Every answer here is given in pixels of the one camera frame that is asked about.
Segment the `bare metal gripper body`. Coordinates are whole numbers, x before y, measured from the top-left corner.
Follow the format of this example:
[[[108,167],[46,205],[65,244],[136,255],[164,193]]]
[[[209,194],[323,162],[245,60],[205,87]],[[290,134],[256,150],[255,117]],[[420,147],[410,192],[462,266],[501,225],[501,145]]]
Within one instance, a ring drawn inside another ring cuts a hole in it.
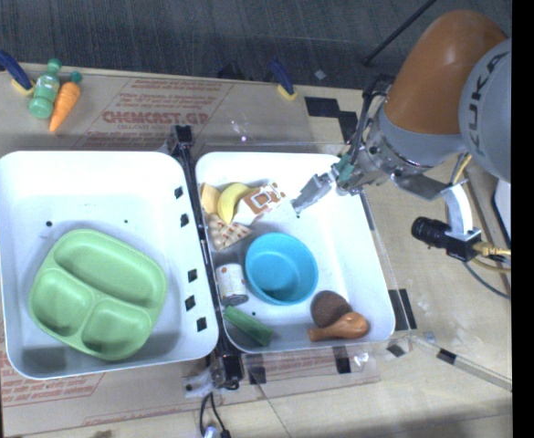
[[[426,168],[400,156],[378,128],[357,132],[348,150],[333,166],[339,193],[358,194],[365,185],[391,181],[415,195],[431,195]]]

